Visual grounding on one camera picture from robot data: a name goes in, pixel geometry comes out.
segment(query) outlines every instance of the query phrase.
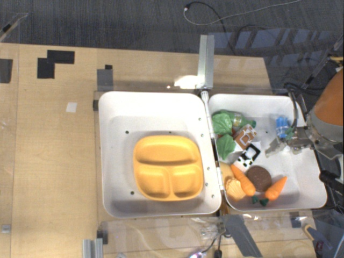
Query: brown cookie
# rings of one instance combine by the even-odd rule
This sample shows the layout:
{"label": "brown cookie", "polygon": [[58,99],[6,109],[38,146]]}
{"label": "brown cookie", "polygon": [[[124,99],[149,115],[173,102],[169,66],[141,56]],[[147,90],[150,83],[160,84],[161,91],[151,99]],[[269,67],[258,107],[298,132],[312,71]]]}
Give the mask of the brown cookie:
{"label": "brown cookie", "polygon": [[246,176],[258,192],[265,192],[272,184],[269,172],[260,166],[250,167],[246,172]]}

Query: white tray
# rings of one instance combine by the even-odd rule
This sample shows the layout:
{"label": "white tray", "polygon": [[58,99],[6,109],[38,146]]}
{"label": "white tray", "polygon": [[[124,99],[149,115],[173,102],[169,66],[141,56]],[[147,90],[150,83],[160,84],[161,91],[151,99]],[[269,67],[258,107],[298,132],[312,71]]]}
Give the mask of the white tray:
{"label": "white tray", "polygon": [[[118,218],[210,214],[221,194],[204,104],[192,94],[108,92],[99,100],[103,203]],[[149,135],[181,135],[193,140],[205,173],[202,192],[191,200],[158,202],[143,196],[133,172],[135,144]]]}
{"label": "white tray", "polygon": [[[265,167],[273,182],[282,176],[288,177],[279,198],[269,202],[266,207],[259,203],[253,205],[251,198],[245,197],[239,202],[228,200],[233,208],[239,211],[272,211],[315,209],[325,205],[327,194],[324,184],[319,180],[320,170],[314,151],[304,149],[297,155],[290,151],[279,152],[269,158],[265,156],[264,151],[276,137],[276,118],[285,116],[290,123],[293,121],[293,105],[289,97],[217,94],[210,98],[209,109],[211,114],[225,109],[241,112],[248,119],[254,119],[258,133],[255,141],[261,143],[261,154],[254,165]],[[303,126],[305,122],[299,107],[298,112],[298,126]]]}

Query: black cable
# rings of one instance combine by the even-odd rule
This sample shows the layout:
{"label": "black cable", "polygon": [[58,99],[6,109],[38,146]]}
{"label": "black cable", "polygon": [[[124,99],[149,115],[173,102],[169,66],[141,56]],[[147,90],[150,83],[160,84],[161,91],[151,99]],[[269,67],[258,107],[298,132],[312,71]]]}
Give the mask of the black cable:
{"label": "black cable", "polygon": [[207,6],[209,9],[211,9],[216,14],[216,16],[219,18],[219,20],[222,24],[222,29],[224,30],[224,33],[227,33],[224,21],[222,20],[221,16],[217,13],[217,11],[211,5],[208,5],[207,3],[204,3],[201,1],[192,1],[189,4],[185,5],[184,10],[190,9],[191,5],[193,5],[193,4],[201,4],[201,5]]}
{"label": "black cable", "polygon": [[203,250],[203,251],[201,251],[201,253],[206,253],[209,249],[211,249],[211,247],[214,245],[214,243],[216,242],[216,240],[220,237],[221,238],[221,236],[224,234],[225,232],[222,232],[222,233],[220,233],[219,235],[217,235],[215,238],[214,238],[214,240],[211,242],[211,244],[208,246],[208,248],[207,249],[205,249],[205,250]]}
{"label": "black cable", "polygon": [[298,111],[297,111],[297,107],[296,107],[296,97],[294,95],[294,91],[290,90],[289,88],[287,88],[288,92],[289,92],[289,96],[291,98],[292,101],[292,106],[293,106],[293,112],[294,112],[294,121],[292,122],[291,128],[292,131],[295,132],[296,127],[297,127],[297,119],[298,119]]}
{"label": "black cable", "polygon": [[230,40],[228,39],[225,23],[223,22],[223,20],[222,20],[221,16],[219,15],[219,13],[211,5],[208,5],[207,3],[204,3],[204,2],[201,2],[201,1],[192,1],[192,2],[190,2],[189,4],[185,5],[184,11],[190,9],[191,5],[193,5],[193,4],[200,4],[200,5],[207,6],[209,9],[211,9],[215,13],[215,15],[219,18],[219,20],[220,20],[220,22],[222,24],[222,30],[224,31],[226,39],[227,39],[227,46],[231,49],[232,54],[235,55],[234,49],[229,45],[229,41]]}
{"label": "black cable", "polygon": [[284,84],[285,88],[293,88],[294,90],[298,90],[300,92],[302,92],[303,94],[308,94],[311,96],[320,96],[320,93],[317,92],[313,92],[313,91],[322,91],[324,90],[324,88],[307,88],[307,89],[302,89],[300,86],[292,83],[292,82],[286,82]]}
{"label": "black cable", "polygon": [[224,19],[227,19],[227,18],[231,18],[231,17],[236,17],[236,16],[241,16],[241,15],[246,15],[248,13],[252,13],[252,12],[257,12],[257,11],[261,11],[261,10],[265,10],[265,9],[269,9],[269,8],[273,8],[273,7],[276,7],[276,6],[284,6],[284,5],[290,5],[290,4],[294,4],[294,3],[298,3],[298,2],[301,2],[303,0],[295,0],[295,1],[291,1],[291,2],[286,2],[286,3],[282,3],[282,4],[274,4],[274,5],[270,5],[270,6],[265,6],[263,8],[259,8],[259,9],[256,9],[256,10],[250,10],[250,11],[246,11],[246,12],[241,12],[241,13],[235,13],[235,14],[232,14],[232,15],[228,15],[228,16],[225,16],[225,17],[222,17],[220,18],[219,15],[218,15],[218,19],[217,20],[214,20],[212,22],[209,22],[209,23],[203,23],[203,24],[200,24],[200,23],[195,23],[193,21],[191,21],[190,19],[187,18],[186,16],[186,11],[189,9],[190,5],[192,4],[189,3],[187,4],[185,7],[184,7],[184,12],[183,12],[183,15],[184,15],[184,18],[186,21],[188,21],[189,23],[193,24],[193,25],[196,25],[196,26],[208,26],[208,25],[212,25],[212,24],[215,24],[217,22],[221,22],[224,20]]}
{"label": "black cable", "polygon": [[207,249],[201,251],[201,253],[206,253],[209,249],[211,249],[211,247],[214,245],[216,240],[217,240],[217,237],[211,242],[210,246],[208,246]]}
{"label": "black cable", "polygon": [[220,236],[220,237],[219,237],[219,245],[218,245],[218,248],[217,248],[218,250],[220,250],[220,246],[221,246],[221,238],[222,238],[222,236]]}

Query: metal bracket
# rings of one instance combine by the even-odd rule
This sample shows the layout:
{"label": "metal bracket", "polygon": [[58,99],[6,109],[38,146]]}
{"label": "metal bracket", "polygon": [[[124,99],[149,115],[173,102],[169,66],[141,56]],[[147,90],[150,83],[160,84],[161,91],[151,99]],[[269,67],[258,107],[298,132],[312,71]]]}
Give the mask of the metal bracket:
{"label": "metal bracket", "polygon": [[97,90],[99,92],[113,91],[113,70],[97,70]]}
{"label": "metal bracket", "polygon": [[103,258],[103,239],[83,240],[82,253],[83,258]]}
{"label": "metal bracket", "polygon": [[212,89],[214,80],[214,50],[213,35],[201,35],[199,42],[198,81],[197,89]]}
{"label": "metal bracket", "polygon": [[0,42],[3,42],[27,16],[28,13],[18,13],[3,28],[0,28]]}
{"label": "metal bracket", "polygon": [[221,219],[226,227],[225,234],[233,237],[244,257],[263,257],[241,215],[224,215]]}

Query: metal clamp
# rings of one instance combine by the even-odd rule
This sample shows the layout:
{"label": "metal clamp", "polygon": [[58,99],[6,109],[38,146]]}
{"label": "metal clamp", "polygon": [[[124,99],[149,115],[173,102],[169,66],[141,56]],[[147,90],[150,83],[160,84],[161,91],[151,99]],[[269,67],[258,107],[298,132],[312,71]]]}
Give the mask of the metal clamp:
{"label": "metal clamp", "polygon": [[103,258],[103,239],[83,240],[82,253],[83,258]]}

